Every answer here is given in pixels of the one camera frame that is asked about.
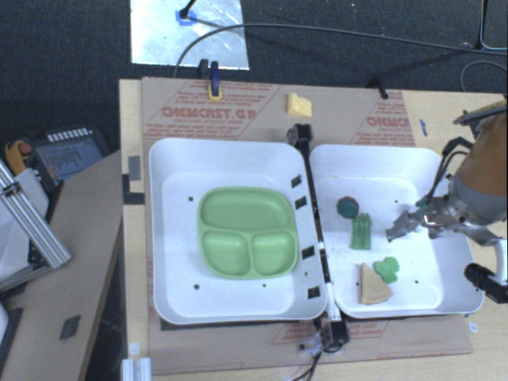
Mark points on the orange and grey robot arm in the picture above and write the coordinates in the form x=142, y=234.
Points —
x=486, y=153

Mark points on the green divided plate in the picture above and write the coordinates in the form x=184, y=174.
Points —
x=246, y=232

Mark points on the green ridged toy vegetable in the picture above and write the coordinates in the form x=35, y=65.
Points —
x=361, y=232

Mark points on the green broccoli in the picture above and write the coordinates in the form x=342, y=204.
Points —
x=387, y=270

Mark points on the brown cardboard board red print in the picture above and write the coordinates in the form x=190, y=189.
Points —
x=246, y=105

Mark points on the dark green and red round toy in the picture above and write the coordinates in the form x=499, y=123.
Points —
x=348, y=206

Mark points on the thin black and white rod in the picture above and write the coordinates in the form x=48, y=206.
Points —
x=315, y=208

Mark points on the white plastic tray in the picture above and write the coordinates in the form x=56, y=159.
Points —
x=416, y=288
x=178, y=228

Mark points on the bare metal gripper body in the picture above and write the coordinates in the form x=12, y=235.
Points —
x=440, y=216

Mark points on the black cylinder on white bracket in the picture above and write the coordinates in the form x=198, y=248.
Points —
x=482, y=278

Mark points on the yellow cheese wedge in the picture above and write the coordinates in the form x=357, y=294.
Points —
x=298, y=105

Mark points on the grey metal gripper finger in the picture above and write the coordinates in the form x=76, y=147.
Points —
x=409, y=216
x=397, y=232

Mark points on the tan pizza slice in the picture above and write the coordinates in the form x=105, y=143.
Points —
x=372, y=288

